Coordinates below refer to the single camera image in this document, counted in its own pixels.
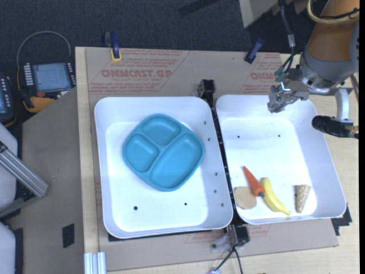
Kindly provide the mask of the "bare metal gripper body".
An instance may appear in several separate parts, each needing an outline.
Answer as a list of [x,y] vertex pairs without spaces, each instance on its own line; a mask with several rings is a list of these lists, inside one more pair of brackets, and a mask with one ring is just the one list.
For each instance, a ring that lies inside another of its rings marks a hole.
[[291,68],[278,86],[279,100],[307,100],[309,95],[328,95],[339,84],[310,68]]

